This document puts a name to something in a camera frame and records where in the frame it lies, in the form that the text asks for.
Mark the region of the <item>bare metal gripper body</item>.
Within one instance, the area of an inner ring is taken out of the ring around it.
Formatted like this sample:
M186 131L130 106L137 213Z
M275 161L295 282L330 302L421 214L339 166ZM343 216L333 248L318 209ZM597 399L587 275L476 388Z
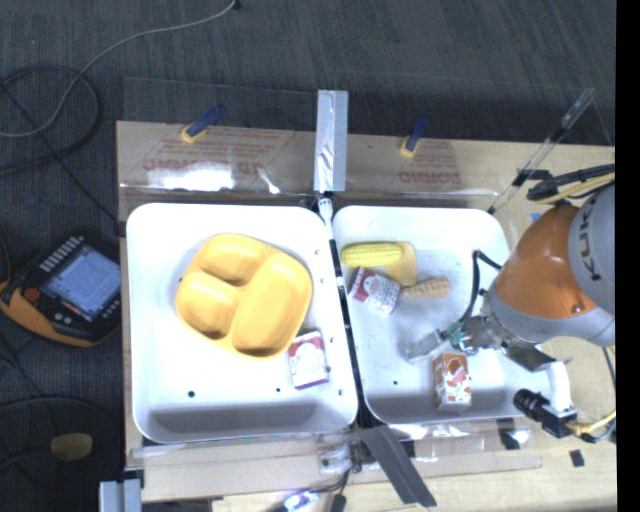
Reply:
M484 349L499 349L509 333L492 316L475 315L461 324L459 348L468 354Z

